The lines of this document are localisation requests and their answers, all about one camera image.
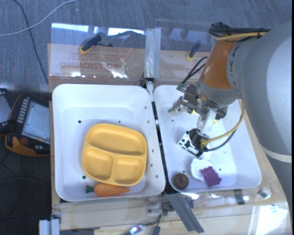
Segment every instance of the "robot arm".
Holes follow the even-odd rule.
[[[192,143],[200,150],[205,147],[209,112],[220,119],[227,106],[241,98],[284,190],[292,222],[292,22],[249,33],[221,23],[213,24],[215,27],[223,34],[209,53],[197,85],[179,85],[185,94],[179,99],[179,108],[170,109],[171,114],[181,106],[199,113]]]

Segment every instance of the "yellow and black clamp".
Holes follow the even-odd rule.
[[[186,58],[188,61],[193,61],[195,58],[196,51],[198,51],[200,46],[200,41],[198,41],[194,47],[187,53]]]
[[[100,41],[101,41],[101,36],[97,35],[93,37],[86,44],[82,45],[79,48],[79,53],[81,53],[82,55],[85,55],[87,52],[91,50],[92,46],[96,46]]]

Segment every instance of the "orange carrot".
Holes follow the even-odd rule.
[[[129,192],[129,188],[110,185],[106,183],[98,183],[94,187],[94,192],[100,197],[114,196],[114,195]]]

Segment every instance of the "purple star-shaped object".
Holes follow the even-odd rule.
[[[218,177],[218,174],[215,172],[215,170],[213,170],[211,166],[202,169],[200,172],[202,173],[205,181],[210,187],[220,184],[221,178]]]

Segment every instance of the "toy carrot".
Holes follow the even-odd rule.
[[[122,193],[129,192],[129,188],[122,186],[115,186],[106,183],[98,183],[95,187],[86,186],[86,193],[95,192],[100,197],[115,196]]]

